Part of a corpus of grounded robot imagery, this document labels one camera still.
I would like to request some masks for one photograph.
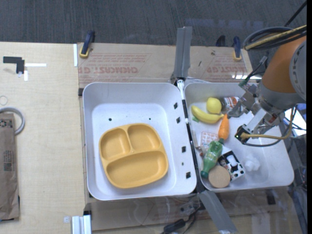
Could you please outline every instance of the toy food item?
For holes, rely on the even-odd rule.
[[[209,123],[209,124],[216,123],[218,120],[220,120],[224,116],[224,114],[214,115],[214,114],[205,113],[204,111],[202,111],[200,108],[196,106],[191,106],[191,111],[192,111],[192,114],[196,118],[198,118],[200,121]]]
[[[209,172],[208,180],[213,187],[224,188],[229,185],[231,177],[224,167],[214,166]]]
[[[231,96],[219,99],[222,105],[221,112],[225,113],[235,107],[239,101],[239,97]]]
[[[230,133],[230,123],[229,123],[228,115],[225,114],[219,127],[218,137],[219,139],[222,138],[226,140],[229,136],[229,133]]]
[[[245,170],[232,150],[224,153],[218,159],[218,162],[223,166],[230,174],[231,181],[243,177]]]
[[[201,155],[205,156],[205,154],[208,152],[209,149],[209,143],[211,141],[218,141],[218,135],[202,131],[201,132],[201,138],[200,138],[200,148],[201,148]]]
[[[208,178],[209,170],[215,166],[222,153],[222,144],[218,141],[211,141],[209,149],[203,159],[203,170],[200,172],[202,178]]]
[[[209,97],[206,102],[206,108],[211,114],[220,114],[222,105],[219,99]]]
[[[259,167],[260,167],[260,162],[255,156],[253,156],[252,154],[249,154],[246,156],[245,168],[247,172],[257,171]]]

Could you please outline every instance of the toy banana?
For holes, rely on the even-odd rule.
[[[203,121],[203,122],[209,123],[209,124],[216,123],[218,120],[220,120],[224,116],[224,114],[213,115],[213,114],[205,113],[204,111],[202,111],[201,109],[199,109],[196,106],[191,106],[191,111],[192,111],[192,114],[196,118],[198,118],[200,121]]]

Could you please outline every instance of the yellow cable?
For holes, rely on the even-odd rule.
[[[285,136],[281,136],[281,137],[278,137],[278,136],[271,136],[271,135],[250,135],[250,134],[247,134],[247,133],[242,133],[240,135],[241,139],[247,139],[247,138],[251,138],[251,137],[256,137],[256,138],[273,138],[273,139],[287,139],[291,133],[292,133],[292,128],[293,128],[293,117],[294,117],[294,114],[293,114],[293,108],[292,108],[292,113],[291,113],[291,119],[290,119],[290,122],[289,122],[289,129],[288,129],[288,133],[285,135]]]
[[[298,28],[291,29],[291,30],[289,30],[289,31],[285,31],[285,32],[282,32],[282,33],[279,33],[279,34],[274,34],[273,36],[267,37],[267,38],[265,38],[265,39],[263,39],[263,40],[259,40],[259,41],[256,41],[256,42],[254,42],[254,43],[250,43],[250,44],[246,45],[246,46],[244,47],[244,49],[245,49],[245,50],[250,50],[250,49],[252,49],[252,48],[254,48],[254,47],[256,47],[256,46],[262,45],[262,44],[264,44],[264,43],[266,43],[266,42],[279,39],[279,38],[281,38],[281,37],[283,37],[283,36],[286,36],[286,35],[289,35],[289,34],[291,34],[291,33],[293,33],[293,32],[296,32],[296,31],[298,31],[298,30],[301,30],[301,29],[303,29],[304,27],[307,27],[307,25],[303,25],[303,26],[300,26],[300,27],[298,27]]]

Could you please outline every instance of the yellow divided plate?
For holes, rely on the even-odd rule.
[[[106,131],[99,140],[99,153],[107,178],[119,188],[152,183],[168,171],[163,143],[148,124],[128,124]]]

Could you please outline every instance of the blue clamp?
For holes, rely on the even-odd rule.
[[[233,43],[234,50],[233,50],[233,53],[232,53],[233,59],[234,59],[234,61],[241,61],[242,60],[242,55],[240,53],[240,40],[239,40],[239,37],[235,36],[233,41],[234,41],[234,43]]]
[[[80,48],[79,56],[81,58],[87,58],[89,55],[89,44],[94,42],[95,32],[93,30],[89,30],[86,40],[84,41],[83,46]]]

